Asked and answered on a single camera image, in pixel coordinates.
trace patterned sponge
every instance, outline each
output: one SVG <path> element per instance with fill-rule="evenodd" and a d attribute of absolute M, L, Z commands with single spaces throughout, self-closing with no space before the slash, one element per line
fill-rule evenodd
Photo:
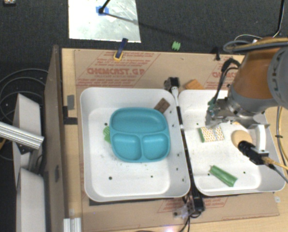
<path fill-rule="evenodd" d="M 203 143 L 222 141 L 225 138 L 223 136 L 223 133 L 222 133 L 220 126 L 213 128 L 213 129 L 201 127 L 198 129 L 198 132 L 200 134 L 200 137 L 201 137 L 201 140 Z"/>

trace wire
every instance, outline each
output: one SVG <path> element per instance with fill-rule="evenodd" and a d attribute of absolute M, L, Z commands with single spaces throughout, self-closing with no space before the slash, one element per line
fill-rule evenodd
<path fill-rule="evenodd" d="M 20 73 L 20 72 L 27 72 L 27 71 L 39 71 L 39 72 L 48 73 L 48 71 L 45 71 L 45 70 L 42 70 L 42 69 L 36 69 L 36 68 L 23 69 L 23 70 L 19 70 L 19 71 L 16 71 L 16 72 L 13 72 L 13 73 L 7 75 L 6 77 L 4 77 L 3 79 L 0 80 L 0 84 L 1 84 L 4 80 L 6 80 L 8 77 L 11 77 L 11 76 L 13 76 L 13 75 L 16 75 L 16 74 L 18 74 L 18 73 Z"/>
<path fill-rule="evenodd" d="M 274 164 L 274 165 L 277 165 L 279 167 L 282 167 L 284 169 L 286 169 L 288 171 L 288 167 L 277 162 L 277 161 L 274 161 L 273 159 L 269 158 L 269 157 L 262 157 L 262 160 L 264 161 L 264 163 L 266 164 Z"/>
<path fill-rule="evenodd" d="M 256 49 L 277 48 L 282 46 L 288 46 L 288 37 L 269 38 L 262 41 L 257 41 L 255 43 L 249 43 L 247 41 L 230 41 L 223 46 L 223 50 L 229 53 L 237 53 L 253 51 Z"/>
<path fill-rule="evenodd" d="M 5 99 L 7 99 L 9 96 L 12 96 L 12 95 L 15 95 L 15 94 L 31 94 L 31 95 L 35 95 L 35 96 L 43 99 L 43 97 L 42 97 L 41 95 L 39 95 L 39 94 L 37 94 L 37 93 L 34 93 L 34 92 L 30 92 L 30 91 L 16 91 L 16 92 L 12 92 L 12 93 L 4 96 L 3 99 L 1 99 L 1 101 L 0 101 L 0 111 L 1 111 L 2 114 L 3 114 L 3 117 L 0 117 L 0 120 L 3 120 L 3 119 L 5 118 L 5 119 L 7 119 L 8 121 L 10 121 L 10 122 L 12 123 L 12 120 L 9 119 L 7 116 L 8 116 L 9 114 L 13 113 L 14 110 L 12 110 L 11 112 L 5 114 L 4 111 L 3 111 L 3 109 L 2 109 L 2 106 L 1 106 L 1 105 L 2 105 L 2 103 L 3 103 L 3 101 L 4 101 Z"/>
<path fill-rule="evenodd" d="M 283 145 L 281 143 L 282 136 L 281 136 L 281 132 L 280 132 L 281 129 L 280 128 L 281 128 L 281 114 L 282 114 L 282 111 L 283 111 L 283 108 L 280 107 L 279 113 L 277 114 L 278 123 L 276 124 L 276 137 L 277 137 L 277 143 L 280 144 L 280 148 L 281 148 L 281 150 L 282 150 L 282 152 L 283 152 L 283 154 L 284 154 L 284 156 L 285 156 L 285 158 L 286 158 L 286 160 L 288 162 L 288 157 L 287 157 L 286 152 L 284 151 Z"/>
<path fill-rule="evenodd" d="M 202 213 L 200 212 L 199 214 L 197 214 L 196 216 L 193 216 L 193 214 L 190 215 L 191 218 L 198 218 Z"/>
<path fill-rule="evenodd" d="M 281 23 L 282 23 L 283 18 L 284 18 L 284 10 L 285 10 L 285 0 L 281 0 L 280 9 L 279 9 L 279 18 L 278 18 L 277 31 L 275 32 L 273 38 L 275 38 L 280 33 Z"/>
<path fill-rule="evenodd" d="M 184 229 L 187 227 L 187 225 L 188 225 L 188 231 L 189 231 L 189 230 L 190 230 L 190 216 L 188 216 L 188 218 L 187 218 L 187 220 L 186 220 L 184 226 L 183 226 L 182 229 L 179 230 L 178 232 L 183 232 Z"/>
<path fill-rule="evenodd" d="M 11 82 L 14 82 L 14 81 L 17 81 L 17 80 L 22 80 L 22 79 L 27 79 L 27 80 L 32 80 L 32 81 L 35 81 L 35 82 L 38 82 L 40 84 L 42 84 L 43 86 L 45 86 L 45 83 L 43 83 L 42 81 L 36 79 L 36 78 L 33 78 L 33 77 L 17 77 L 17 78 L 14 78 L 10 81 L 8 81 L 4 86 L 3 88 L 1 89 L 0 91 L 0 103 L 1 103 L 1 96 L 2 96 L 2 93 L 4 91 L 4 89 L 6 88 L 7 85 L 9 85 Z"/>
<path fill-rule="evenodd" d="M 288 184 L 288 179 L 272 164 L 269 164 L 269 168 L 275 170 Z"/>
<path fill-rule="evenodd" d="M 282 151 L 282 148 L 281 148 L 281 145 L 280 145 L 280 135 L 279 135 L 279 120 L 280 120 L 280 110 L 281 110 L 281 107 L 278 106 L 277 107 L 277 116 L 276 116 L 276 136 L 277 136 L 277 144 L 278 144 L 278 149 L 279 149 L 279 152 L 280 152 L 280 155 L 281 155 L 281 158 L 283 160 L 283 164 L 286 166 L 286 161 L 285 161 L 285 158 L 284 158 L 284 154 L 283 154 L 283 151 Z M 283 177 L 283 179 L 286 179 L 279 171 L 277 171 L 277 173 Z"/>
<path fill-rule="evenodd" d="M 5 118 L 8 118 L 7 116 L 9 115 L 9 114 L 12 114 L 12 113 L 14 113 L 15 112 L 15 110 L 11 110 L 11 111 L 9 111 L 7 114 L 5 114 L 3 117 L 0 117 L 0 120 L 4 120 Z"/>
<path fill-rule="evenodd" d="M 2 156 L 1 154 L 0 154 L 0 157 L 1 157 L 2 159 L 4 159 L 4 160 L 8 160 L 8 161 L 14 161 L 13 159 L 11 159 L 11 158 L 8 158 L 8 157 L 5 157 L 5 156 Z"/>
<path fill-rule="evenodd" d="M 259 36 L 256 36 L 256 35 L 252 35 L 252 34 L 241 34 L 241 35 L 239 35 L 239 36 L 236 36 L 235 37 L 235 41 L 238 39 L 238 38 L 240 38 L 240 37 L 253 37 L 253 38 L 256 38 L 256 39 L 262 39 L 262 37 L 259 37 Z"/>
<path fill-rule="evenodd" d="M 232 45 L 232 44 L 250 44 L 250 42 L 249 41 L 233 40 L 233 41 L 229 41 L 228 43 L 225 43 L 223 45 L 222 49 L 225 52 L 230 52 L 227 48 L 229 47 L 229 45 Z"/>
<path fill-rule="evenodd" d="M 37 167 L 37 164 L 38 164 L 38 160 L 39 160 L 41 157 L 43 157 L 43 154 L 41 154 L 41 155 L 37 158 L 36 164 L 35 164 L 36 167 Z"/>
<path fill-rule="evenodd" d="M 223 64 L 223 66 L 221 67 L 221 75 L 220 75 L 220 79 L 219 79 L 219 83 L 218 83 L 218 86 L 217 86 L 217 92 L 215 94 L 215 96 L 213 97 L 212 99 L 212 103 L 215 104 L 216 101 L 217 101 L 217 98 L 218 98 L 218 95 L 219 95 L 219 92 L 222 88 L 222 85 L 226 79 L 226 76 L 227 76 L 227 73 L 230 71 L 230 70 L 238 70 L 238 67 L 230 67 L 230 64 L 235 64 L 236 66 L 240 66 L 240 63 L 233 59 L 233 58 L 229 58 L 227 61 L 225 61 L 225 63 Z"/>

